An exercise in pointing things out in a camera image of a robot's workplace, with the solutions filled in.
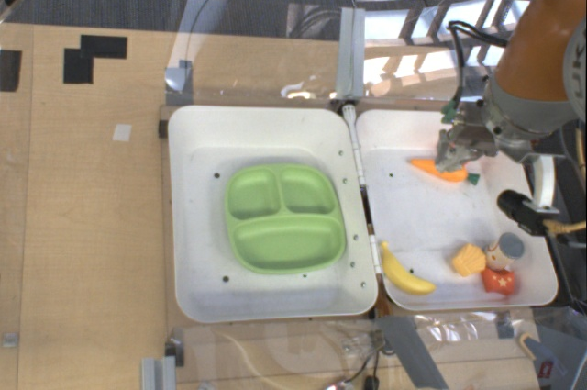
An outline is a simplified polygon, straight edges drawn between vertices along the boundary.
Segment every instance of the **green plate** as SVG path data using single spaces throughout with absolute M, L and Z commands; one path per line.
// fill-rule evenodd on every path
M 306 165 L 258 165 L 237 172 L 227 184 L 225 210 L 232 250 L 256 273 L 326 268 L 346 247 L 332 183 Z

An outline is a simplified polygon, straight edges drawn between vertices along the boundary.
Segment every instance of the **white tray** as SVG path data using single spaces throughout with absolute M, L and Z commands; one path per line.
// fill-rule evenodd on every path
M 187 106 L 170 120 L 169 144 L 175 289 L 186 316 L 214 323 L 358 315 L 373 306 L 371 247 L 341 117 L 316 109 Z M 224 216 L 226 183 L 244 167 L 271 162 L 305 163 L 330 178 L 347 233 L 347 248 L 335 264 L 308 274 L 269 275 L 249 271 L 235 258 Z
M 533 238 L 503 214 L 497 196 L 505 189 L 529 195 L 524 171 L 503 155 L 468 165 L 479 173 L 477 186 L 452 184 L 417 170 L 412 158 L 434 158 L 440 114 L 414 111 L 368 111 L 357 131 L 361 145 L 373 227 L 378 241 L 408 269 L 437 285 L 431 295 L 409 295 L 386 280 L 390 298 L 413 311 L 541 306 L 558 289 L 544 239 Z M 485 246 L 502 233 L 516 233 L 524 257 L 512 265 L 515 292 L 486 293 L 479 274 L 462 278 L 450 259 L 467 242 Z

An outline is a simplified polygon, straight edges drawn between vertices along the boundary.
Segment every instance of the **wooden table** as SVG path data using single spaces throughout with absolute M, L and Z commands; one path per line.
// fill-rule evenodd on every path
M 168 318 L 172 291 L 165 283 L 157 127 L 165 103 L 163 73 L 176 36 L 3 26 L 2 44 L 9 42 L 12 49 L 23 51 L 21 72 L 32 72 L 33 77 L 32 85 L 24 79 L 16 93 L 0 95 L 2 140 L 15 133 L 25 137 L 30 124 L 29 163 L 14 167 L 15 195 L 0 189 L 0 313 L 8 297 L 13 310 L 21 303 L 15 317 L 0 315 L 0 333 L 20 333 L 18 348 L 0 349 L 0 388 L 139 389 L 141 359 L 161 357 L 173 325 Z M 79 48 L 82 34 L 127 37 L 127 58 L 95 60 L 94 84 L 64 84 L 63 50 Z M 247 82 L 258 84 L 259 79 L 281 84 L 271 80 L 278 65 L 285 66 L 289 82 L 312 72 L 321 72 L 325 82 L 336 75 L 337 43 L 197 39 L 206 52 L 200 52 L 195 71 L 210 85 L 226 80 L 228 72 L 241 79 L 241 88 Z M 20 107 L 13 114 L 21 116 L 8 119 L 8 107 Z M 132 126 L 129 141 L 113 140 L 119 124 Z M 23 216 L 11 217 L 16 211 Z M 19 242 L 24 261 L 22 256 L 3 254 L 10 251 L 3 245 L 9 243 L 14 251 Z M 224 338 L 215 335 L 213 340 L 205 338 L 207 327 L 185 320 L 178 324 L 186 326 L 195 342 L 201 339 L 201 345 L 190 351 L 196 359 L 215 356 L 219 370 L 212 383 L 219 390 L 321 390 L 359 363 L 338 355 L 343 351 L 331 346 L 321 365 L 319 351 L 328 333 L 320 320 L 290 324 L 277 334 L 272 333 L 272 324 L 246 326 L 255 332 L 242 336 L 243 329 L 235 326 L 225 329 Z M 281 345 L 293 356 L 313 362 L 308 367 L 312 370 L 300 369 L 296 373 L 305 375 L 295 375 L 295 362 L 273 361 L 269 350 Z M 454 389 L 472 384 L 537 388 L 531 361 L 512 340 L 488 337 L 451 343 L 433 355 Z M 189 369 L 181 372 L 178 388 L 197 389 L 197 376 L 189 375 Z M 258 372 L 269 376 L 255 376 Z M 413 388 L 395 358 L 382 360 L 380 377 L 382 388 Z

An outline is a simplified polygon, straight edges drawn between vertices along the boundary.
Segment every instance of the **yellow banana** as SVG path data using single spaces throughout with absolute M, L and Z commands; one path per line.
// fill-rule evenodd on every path
M 389 251 L 387 241 L 382 243 L 382 252 L 383 272 L 396 287 L 415 295 L 426 295 L 436 290 L 437 287 L 426 279 L 409 273 Z

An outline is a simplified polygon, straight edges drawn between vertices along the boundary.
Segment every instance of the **red toy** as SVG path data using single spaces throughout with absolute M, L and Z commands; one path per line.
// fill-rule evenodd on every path
M 494 271 L 485 268 L 481 273 L 486 292 L 497 292 L 502 295 L 510 295 L 515 288 L 515 275 L 511 271 Z

